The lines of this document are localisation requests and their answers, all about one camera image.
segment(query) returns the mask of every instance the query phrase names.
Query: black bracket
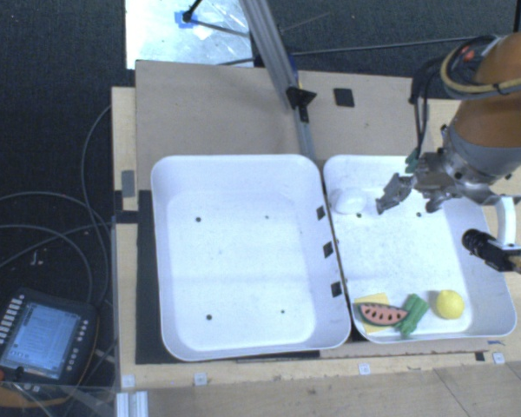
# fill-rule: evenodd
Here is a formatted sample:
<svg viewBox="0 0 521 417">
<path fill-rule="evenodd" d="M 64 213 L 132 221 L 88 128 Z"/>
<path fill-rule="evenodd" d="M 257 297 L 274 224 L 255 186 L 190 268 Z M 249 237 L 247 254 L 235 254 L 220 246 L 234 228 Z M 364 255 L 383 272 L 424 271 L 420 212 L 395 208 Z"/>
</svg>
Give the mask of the black bracket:
<svg viewBox="0 0 521 417">
<path fill-rule="evenodd" d="M 304 123 L 309 123 L 309 115 L 307 113 L 307 105 L 316 97 L 316 93 L 299 89 L 297 87 L 289 87 L 286 89 L 287 100 L 293 109 L 299 107 L 300 119 Z"/>
</svg>

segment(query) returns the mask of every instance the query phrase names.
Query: watermelon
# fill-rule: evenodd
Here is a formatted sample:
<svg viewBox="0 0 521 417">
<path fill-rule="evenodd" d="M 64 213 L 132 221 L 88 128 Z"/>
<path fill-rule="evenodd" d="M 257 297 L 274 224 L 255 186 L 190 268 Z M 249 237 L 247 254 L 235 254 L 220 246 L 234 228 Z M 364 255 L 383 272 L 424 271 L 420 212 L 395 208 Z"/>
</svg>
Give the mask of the watermelon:
<svg viewBox="0 0 521 417">
<path fill-rule="evenodd" d="M 359 304 L 359 311 L 363 320 L 374 326 L 394 326 L 409 314 L 402 308 L 377 302 L 362 302 Z"/>
</svg>

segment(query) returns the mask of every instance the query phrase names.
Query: white tray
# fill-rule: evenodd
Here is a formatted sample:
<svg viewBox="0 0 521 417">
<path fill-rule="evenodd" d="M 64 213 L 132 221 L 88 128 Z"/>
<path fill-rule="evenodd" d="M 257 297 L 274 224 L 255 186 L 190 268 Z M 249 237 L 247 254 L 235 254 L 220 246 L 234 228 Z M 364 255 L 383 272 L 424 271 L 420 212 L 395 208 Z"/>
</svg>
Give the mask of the white tray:
<svg viewBox="0 0 521 417">
<path fill-rule="evenodd" d="M 461 244 L 469 228 L 488 231 L 477 204 L 455 199 L 427 214 L 426 200 L 413 190 L 399 206 L 378 215 L 375 199 L 392 175 L 404 170 L 405 158 L 396 156 L 335 156 L 325 165 L 330 203 L 336 203 L 339 190 L 352 190 L 358 198 L 359 215 L 341 215 L 331 207 L 349 298 L 384 292 L 390 304 L 402 306 L 415 293 L 432 305 L 440 290 L 452 289 L 464 298 L 465 311 L 458 320 L 444 320 L 429 310 L 406 339 L 393 328 L 368 334 L 353 308 L 356 328 L 377 343 L 509 334 L 517 318 L 504 275 Z"/>
<path fill-rule="evenodd" d="M 351 317 L 312 162 L 172 156 L 154 166 L 151 182 L 171 354 L 201 361 L 345 341 Z"/>
</svg>

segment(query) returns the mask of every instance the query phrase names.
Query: wooden floor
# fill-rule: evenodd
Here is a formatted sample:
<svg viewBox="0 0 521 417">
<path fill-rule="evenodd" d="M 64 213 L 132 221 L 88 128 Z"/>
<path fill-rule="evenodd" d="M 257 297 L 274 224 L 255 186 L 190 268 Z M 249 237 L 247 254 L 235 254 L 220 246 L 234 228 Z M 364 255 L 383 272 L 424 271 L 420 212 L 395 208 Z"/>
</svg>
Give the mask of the wooden floor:
<svg viewBox="0 0 521 417">
<path fill-rule="evenodd" d="M 521 361 L 149 391 L 150 417 L 521 417 Z"/>
</svg>

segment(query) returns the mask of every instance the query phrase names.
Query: black floor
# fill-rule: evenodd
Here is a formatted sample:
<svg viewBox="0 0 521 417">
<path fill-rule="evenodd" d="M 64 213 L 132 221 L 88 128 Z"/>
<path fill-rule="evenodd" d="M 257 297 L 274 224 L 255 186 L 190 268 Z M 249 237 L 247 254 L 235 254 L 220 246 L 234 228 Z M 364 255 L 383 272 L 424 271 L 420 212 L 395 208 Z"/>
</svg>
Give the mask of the black floor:
<svg viewBox="0 0 521 417">
<path fill-rule="evenodd" d="M 285 31 L 284 42 L 293 53 L 507 34 L 513 30 L 516 1 L 269 0 L 283 29 L 330 13 Z M 83 199 L 80 162 L 89 129 L 109 105 L 110 88 L 133 85 L 133 73 L 125 67 L 124 16 L 124 0 L 0 0 L 0 196 L 36 190 Z M 454 46 L 298 55 L 296 62 L 303 70 L 410 76 L 423 62 Z M 109 221 L 113 196 L 108 116 L 89 141 L 86 181 L 93 208 Z M 88 225 L 89 216 L 73 202 L 32 195 L 0 203 L 0 225 L 7 224 L 66 231 Z M 44 232 L 1 229 L 0 263 L 48 237 Z M 89 259 L 97 300 L 105 265 L 96 236 L 90 229 L 71 237 Z M 20 286 L 78 300 L 89 288 L 81 260 L 61 241 L 0 269 L 0 301 Z M 98 347 L 105 350 L 113 342 L 107 302 L 101 315 Z M 113 379 L 111 364 L 104 362 L 86 381 L 108 386 Z M 43 415 L 38 409 L 27 415 L 31 413 Z M 0 410 L 0 415 L 7 414 Z"/>
</svg>

